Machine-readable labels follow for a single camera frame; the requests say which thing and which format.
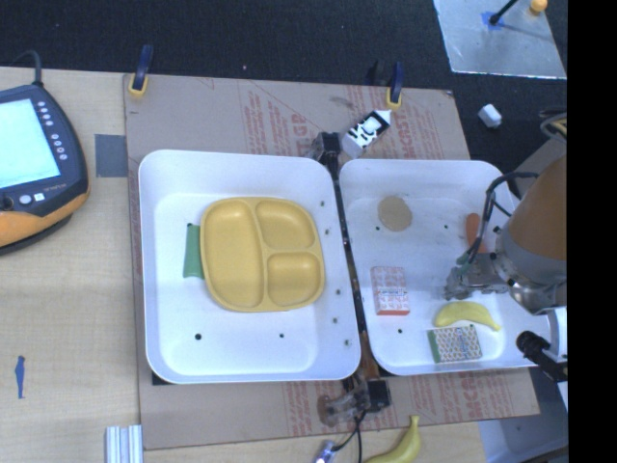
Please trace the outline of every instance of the black cable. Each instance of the black cable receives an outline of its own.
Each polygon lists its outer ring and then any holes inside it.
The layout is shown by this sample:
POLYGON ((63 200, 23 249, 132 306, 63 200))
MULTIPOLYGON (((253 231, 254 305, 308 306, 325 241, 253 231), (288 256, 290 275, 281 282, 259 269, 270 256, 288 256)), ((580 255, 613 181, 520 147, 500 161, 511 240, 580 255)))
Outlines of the black cable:
POLYGON ((360 424, 364 420, 365 416, 366 416, 366 410, 364 410, 359 417, 354 417, 354 421, 356 422, 356 428, 354 428, 353 432, 351 434, 349 434, 349 437, 347 439, 345 439, 345 441, 343 441, 338 446, 333 446, 333 448, 331 449, 332 452, 337 452, 337 451, 340 451, 341 449, 343 449, 345 446, 347 446, 349 441, 351 441, 354 438, 354 436, 356 434, 358 434, 358 443, 359 443, 360 453, 361 453, 361 457, 362 457, 362 438, 361 438, 361 435, 360 435, 360 424))
POLYGON ((14 65, 14 64, 16 64, 19 60, 21 60, 26 55, 30 55, 32 57, 32 59, 34 60, 34 62, 35 62, 35 80, 32 82, 32 84, 42 88, 43 87, 43 83, 42 83, 42 64, 41 64, 41 61, 40 61, 40 55, 39 55, 39 53, 37 53, 36 50, 26 50, 26 51, 24 51, 21 55, 19 55, 16 59, 14 59, 11 62, 9 67, 14 65))
POLYGON ((491 184, 489 185, 489 188, 486 190, 486 199, 484 201, 484 208, 482 209, 480 229, 478 231, 477 236, 475 237, 475 240, 473 240, 473 243, 469 246, 469 249, 467 250, 467 254, 469 256, 467 259, 467 262, 469 264, 473 262, 473 260, 478 254, 478 250, 480 249, 480 244, 482 243, 482 240, 484 238, 484 231, 486 230, 489 220, 491 219, 491 215, 493 214, 493 208, 496 206, 498 209, 503 211, 506 215, 509 214, 503 207, 501 207, 496 202, 495 189, 499 185, 501 185, 501 183, 505 181, 510 181, 515 178, 531 178, 531 177, 536 178, 537 176, 538 174, 534 172, 510 172, 508 174, 502 175, 501 177, 497 177, 495 180, 491 182, 491 184))
POLYGON ((362 463, 362 436, 360 435, 360 428, 358 428, 358 463, 362 463))
POLYGON ((561 112, 545 118, 540 123, 540 130, 549 139, 567 144, 567 112, 561 112))
POLYGON ((538 115, 540 116, 541 119, 547 119, 548 117, 553 117, 555 115, 566 115, 566 112, 568 111, 567 108, 565 108, 564 106, 550 106, 548 108, 545 108, 544 110, 540 110, 538 112, 538 115))

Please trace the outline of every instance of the toy banana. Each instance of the toy banana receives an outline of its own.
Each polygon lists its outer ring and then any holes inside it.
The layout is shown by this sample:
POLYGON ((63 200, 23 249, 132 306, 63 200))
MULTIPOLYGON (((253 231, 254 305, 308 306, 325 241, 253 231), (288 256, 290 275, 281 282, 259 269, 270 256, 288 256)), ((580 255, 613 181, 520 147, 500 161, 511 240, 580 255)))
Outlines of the toy banana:
POLYGON ((495 331, 499 331, 499 326, 491 317, 489 310, 482 304, 476 302, 459 301, 452 302, 443 306, 435 317, 434 324, 437 327, 449 326, 457 320, 470 320, 486 324, 495 331))
POLYGON ((417 429, 420 417, 419 415, 411 415, 410 419, 410 426, 403 434, 403 438, 396 445, 396 448, 373 456, 365 463, 410 463, 414 461, 421 446, 420 433, 417 429))

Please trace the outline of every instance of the black and white object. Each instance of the black and white object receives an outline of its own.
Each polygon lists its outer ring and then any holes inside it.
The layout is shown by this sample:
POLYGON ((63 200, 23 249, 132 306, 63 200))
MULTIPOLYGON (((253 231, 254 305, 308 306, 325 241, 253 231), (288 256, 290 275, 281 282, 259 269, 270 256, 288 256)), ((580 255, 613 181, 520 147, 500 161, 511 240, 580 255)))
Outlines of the black and white object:
POLYGON ((350 128, 341 140, 343 150, 356 159, 364 154, 390 125, 391 110, 374 110, 355 127, 350 128))

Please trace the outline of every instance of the white tray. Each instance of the white tray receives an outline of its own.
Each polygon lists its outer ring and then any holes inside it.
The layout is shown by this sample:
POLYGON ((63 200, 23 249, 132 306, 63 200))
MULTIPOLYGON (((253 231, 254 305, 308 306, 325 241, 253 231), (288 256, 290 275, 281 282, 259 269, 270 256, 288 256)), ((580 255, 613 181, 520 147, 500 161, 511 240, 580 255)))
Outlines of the white tray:
POLYGON ((308 158, 159 150, 139 168, 146 351, 153 371, 176 384, 335 380, 360 362, 360 340, 335 192, 308 158), (300 204, 321 238, 325 286, 301 309, 223 309, 200 278, 183 278, 186 227, 229 197, 300 204))
MULTIPOLYGON (((475 325, 483 352, 477 361, 435 364, 433 360, 427 331, 435 328, 433 318, 447 303, 442 296, 446 277, 469 246, 465 219, 471 212, 482 213, 486 190, 500 175, 497 168, 481 161, 357 159, 343 166, 340 186, 368 337, 375 359, 385 370, 412 375, 532 366, 517 348, 517 336, 529 330, 550 338, 545 315, 531 315, 508 294, 476 292, 468 300, 485 305, 501 330, 475 325), (412 211, 412 224, 404 231, 389 231, 381 223, 378 204, 386 196, 402 198, 412 211), (405 269, 408 315, 376 314, 370 279, 373 266, 405 269)), ((497 188, 496 200, 510 212, 515 207, 505 183, 497 188)), ((493 211, 486 234, 490 250, 496 239, 491 229, 506 219, 498 209, 493 211)))

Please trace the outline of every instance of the wooden table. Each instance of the wooden table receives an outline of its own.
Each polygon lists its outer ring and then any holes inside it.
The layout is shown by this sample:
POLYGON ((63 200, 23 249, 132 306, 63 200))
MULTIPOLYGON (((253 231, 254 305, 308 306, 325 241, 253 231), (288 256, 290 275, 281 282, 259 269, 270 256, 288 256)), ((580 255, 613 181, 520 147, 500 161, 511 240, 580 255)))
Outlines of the wooden table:
MULTIPOLYGON (((33 80, 29 68, 0 68, 0 90, 33 80)), ((125 135, 122 74, 44 70, 42 80, 80 136, 92 194, 64 228, 0 257, 0 461, 98 463, 106 427, 140 423, 127 179, 95 175, 95 135, 125 135), (23 398, 14 373, 20 356, 23 398)), ((363 432, 364 459, 400 434, 363 432)), ((476 422, 420 434, 417 463, 485 459, 476 422)), ((323 440, 145 451, 144 461, 310 462, 323 440)), ((336 456, 357 460, 356 441, 336 456)))

